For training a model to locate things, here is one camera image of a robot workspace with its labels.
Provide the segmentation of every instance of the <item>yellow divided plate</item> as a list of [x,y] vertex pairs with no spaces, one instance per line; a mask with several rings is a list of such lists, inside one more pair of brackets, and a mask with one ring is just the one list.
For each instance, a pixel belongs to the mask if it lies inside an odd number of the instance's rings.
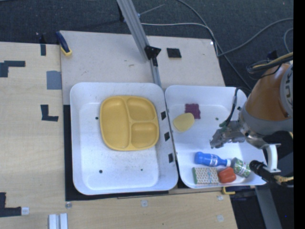
[[114,150],[142,150],[159,139],[158,116],[151,101],[137,96],[113,96],[100,109],[105,144]]

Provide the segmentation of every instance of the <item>bottle cap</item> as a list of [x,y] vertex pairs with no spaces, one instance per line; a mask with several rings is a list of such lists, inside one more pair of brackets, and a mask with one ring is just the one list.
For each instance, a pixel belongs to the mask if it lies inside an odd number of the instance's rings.
[[229,166],[231,166],[231,160],[230,160],[230,159],[227,159],[227,165],[226,165],[226,167],[229,167]]

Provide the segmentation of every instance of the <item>yellow clip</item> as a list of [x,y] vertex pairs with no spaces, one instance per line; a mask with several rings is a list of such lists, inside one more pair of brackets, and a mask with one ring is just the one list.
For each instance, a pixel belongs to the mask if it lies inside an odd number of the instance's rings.
[[227,192],[226,189],[225,189],[225,187],[223,187],[221,191],[222,191],[223,194],[227,194],[227,195],[234,195],[234,194],[235,194],[234,191],[232,191],[232,192]]
[[69,48],[69,51],[68,52],[66,52],[62,47],[61,47],[61,51],[63,52],[63,54],[65,55],[65,56],[70,56],[71,54],[72,54],[72,50]]

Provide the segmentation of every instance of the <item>green can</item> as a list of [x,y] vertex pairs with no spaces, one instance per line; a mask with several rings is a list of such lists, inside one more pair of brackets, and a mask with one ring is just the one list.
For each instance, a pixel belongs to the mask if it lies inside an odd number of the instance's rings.
[[233,168],[235,174],[242,177],[248,177],[251,173],[249,165],[238,158],[232,159],[231,167]]

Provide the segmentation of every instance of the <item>light wood surface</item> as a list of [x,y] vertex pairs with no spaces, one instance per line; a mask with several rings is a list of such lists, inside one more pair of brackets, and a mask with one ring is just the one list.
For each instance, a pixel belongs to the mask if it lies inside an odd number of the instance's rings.
[[[0,228],[47,228],[48,215],[59,213],[68,214],[71,229],[237,228],[230,198],[219,191],[72,201],[67,209],[62,92],[46,82],[47,71],[61,71],[60,49],[46,49],[41,56],[39,44],[0,42],[0,62],[26,62],[0,78],[0,192],[6,207],[30,208],[29,215],[0,218]],[[41,104],[57,122],[41,120]]]

